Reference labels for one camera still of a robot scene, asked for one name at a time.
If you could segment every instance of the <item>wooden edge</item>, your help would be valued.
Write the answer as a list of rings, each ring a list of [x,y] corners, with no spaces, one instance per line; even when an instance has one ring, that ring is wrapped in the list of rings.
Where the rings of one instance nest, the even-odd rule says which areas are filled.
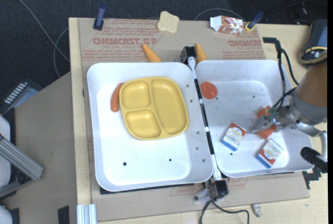
[[[78,18],[69,18],[69,42],[73,96],[76,193],[78,205],[89,205],[92,203],[92,194],[89,174]]]

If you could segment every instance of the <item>red circle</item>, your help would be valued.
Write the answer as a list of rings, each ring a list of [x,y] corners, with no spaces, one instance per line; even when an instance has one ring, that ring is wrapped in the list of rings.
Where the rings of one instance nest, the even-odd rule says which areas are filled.
[[[200,84],[200,88],[201,88],[201,94],[202,94],[203,98],[206,98],[206,99],[216,98],[217,88],[213,83],[205,81]]]

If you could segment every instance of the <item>wooden table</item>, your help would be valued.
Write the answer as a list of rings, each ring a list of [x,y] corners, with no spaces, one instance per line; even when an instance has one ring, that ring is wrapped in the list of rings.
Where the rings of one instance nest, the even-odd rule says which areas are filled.
[[[277,24],[258,24],[257,30],[261,38],[266,59],[276,60],[275,47],[264,44],[262,37],[277,38],[281,46],[287,51],[295,77],[300,80],[306,68],[297,62],[299,50],[305,43],[309,33],[308,26],[292,26]],[[70,53],[71,53],[71,79],[73,98],[74,144],[76,164],[76,194],[78,205],[92,203],[91,182],[88,165],[88,149],[86,138],[86,125],[84,113],[84,98],[82,96],[83,79],[80,49],[80,32],[78,18],[69,19]],[[327,124],[318,125],[320,129],[327,130]],[[320,151],[319,138],[313,139],[313,146]],[[228,208],[229,210],[247,209],[250,213],[251,223],[327,223],[328,222],[328,185],[327,174],[319,181],[311,182],[310,197],[295,201],[273,202],[261,205],[262,217],[256,217],[250,206]],[[197,223],[199,211],[187,213],[167,214],[161,216],[142,217],[106,221],[103,223]],[[208,210],[204,222],[218,223],[246,223],[245,214],[229,215],[217,209]]]

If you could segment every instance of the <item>yellow bowl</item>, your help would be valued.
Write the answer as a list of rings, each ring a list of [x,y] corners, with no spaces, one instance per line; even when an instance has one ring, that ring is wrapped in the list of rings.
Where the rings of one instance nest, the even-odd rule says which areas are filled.
[[[127,130],[138,139],[169,138],[188,127],[184,97],[178,84],[170,78],[128,81],[120,89],[119,103]]]

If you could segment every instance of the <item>yellow tip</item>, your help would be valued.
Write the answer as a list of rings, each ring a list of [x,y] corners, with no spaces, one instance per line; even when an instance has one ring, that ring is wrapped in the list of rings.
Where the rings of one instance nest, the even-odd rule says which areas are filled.
[[[159,58],[159,56],[146,44],[143,43],[142,47],[146,53],[149,62],[162,62],[161,58]]]
[[[197,51],[197,63],[208,60],[206,54],[204,53],[203,49],[201,48],[200,44],[196,44],[196,51]]]

